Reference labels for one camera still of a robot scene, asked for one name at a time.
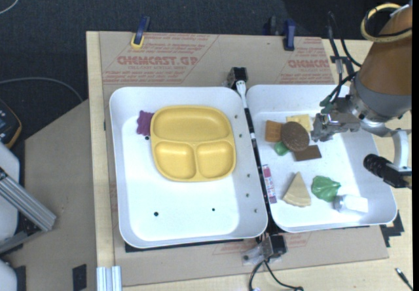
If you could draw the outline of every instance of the yellow divided plate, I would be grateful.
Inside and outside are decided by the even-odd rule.
[[[150,133],[155,165],[168,179],[217,180],[236,166],[230,121],[213,107],[164,107],[153,115]]]

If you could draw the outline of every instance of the blue clamp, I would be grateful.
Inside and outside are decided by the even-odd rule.
[[[139,50],[143,46],[143,42],[144,42],[143,34],[149,29],[149,24],[150,24],[150,17],[141,15],[141,20],[139,21],[137,33],[135,33],[131,39],[131,47],[133,49]]]
[[[295,22],[290,18],[283,23],[283,48],[286,51],[294,51],[295,26]]]

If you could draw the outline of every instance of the brown cookie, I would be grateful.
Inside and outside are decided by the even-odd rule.
[[[287,122],[281,130],[282,143],[291,151],[303,151],[310,143],[307,130],[297,122]]]

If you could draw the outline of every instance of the green toy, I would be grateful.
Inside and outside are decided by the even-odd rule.
[[[279,156],[284,156],[289,152],[289,149],[282,142],[275,143],[274,149]]]
[[[312,193],[319,199],[331,203],[338,194],[340,183],[323,176],[316,176],[313,179]]]

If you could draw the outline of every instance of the green object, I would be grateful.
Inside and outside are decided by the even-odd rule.
[[[333,104],[329,102],[320,112],[322,114],[329,114],[332,109],[333,109]]]
[[[288,153],[289,149],[285,146],[284,143],[282,142],[277,142],[275,143],[274,146],[275,152],[279,155],[279,156],[284,156]]]
[[[322,102],[320,102],[320,107],[326,107],[327,104],[330,102],[332,97],[330,95],[326,96]]]
[[[323,176],[316,176],[313,179],[312,193],[319,199],[331,203],[338,194],[340,183]]]

